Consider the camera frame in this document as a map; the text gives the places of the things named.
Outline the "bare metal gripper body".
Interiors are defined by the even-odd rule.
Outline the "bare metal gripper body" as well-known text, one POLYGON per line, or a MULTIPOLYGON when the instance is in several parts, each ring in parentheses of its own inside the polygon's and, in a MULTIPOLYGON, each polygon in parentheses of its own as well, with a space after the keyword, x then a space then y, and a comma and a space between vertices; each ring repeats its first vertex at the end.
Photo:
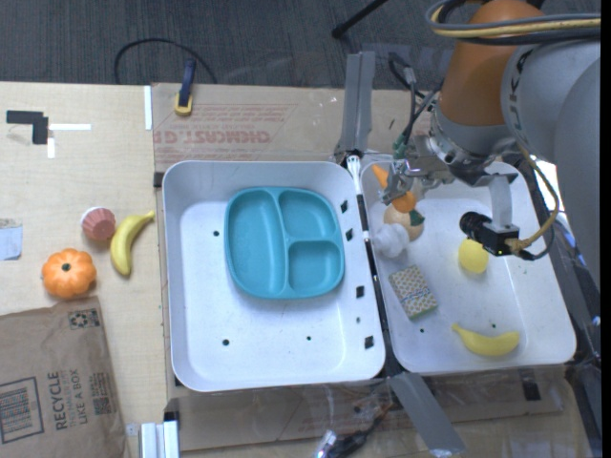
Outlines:
POLYGON ((407 177, 417 177, 444 183, 461 180, 465 183, 481 183, 487 176, 486 168, 492 163, 492 154, 472 152, 442 136, 411 135, 398 137, 399 172, 407 177))

